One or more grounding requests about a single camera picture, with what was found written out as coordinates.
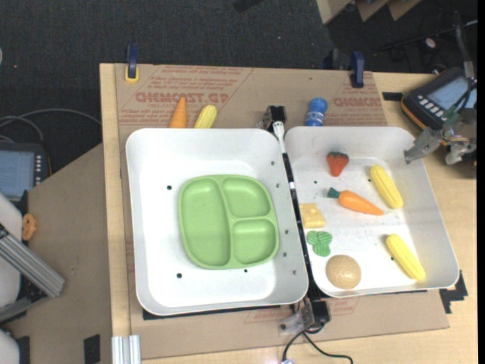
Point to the round tan bread roll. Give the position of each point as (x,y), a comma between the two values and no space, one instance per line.
(343,271)

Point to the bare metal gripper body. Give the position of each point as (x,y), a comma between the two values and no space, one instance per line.
(460,127)

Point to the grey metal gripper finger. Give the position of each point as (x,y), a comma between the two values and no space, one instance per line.
(459,154)
(420,146)

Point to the blue bottle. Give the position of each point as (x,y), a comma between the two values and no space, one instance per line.
(316,112)

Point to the white plastic tray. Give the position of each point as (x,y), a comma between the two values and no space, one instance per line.
(159,218)
(424,218)

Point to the brown cardboard board red print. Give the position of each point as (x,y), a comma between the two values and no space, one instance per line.
(227,336)

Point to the thin black and white rod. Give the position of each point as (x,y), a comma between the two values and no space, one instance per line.
(286,161)

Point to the yellow corn cob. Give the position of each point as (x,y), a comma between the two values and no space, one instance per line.
(386,186)
(205,117)
(405,257)

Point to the green divided plate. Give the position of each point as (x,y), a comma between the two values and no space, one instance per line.
(204,222)

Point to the green leafy vegetable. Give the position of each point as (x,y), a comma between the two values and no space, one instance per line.
(320,243)

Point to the orange carrot with green top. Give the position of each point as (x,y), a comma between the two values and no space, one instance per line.
(358,202)

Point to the red strawberry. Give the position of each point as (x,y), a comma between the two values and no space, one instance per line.
(336,163)

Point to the yellow cheese wedge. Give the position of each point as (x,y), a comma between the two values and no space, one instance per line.
(312,216)

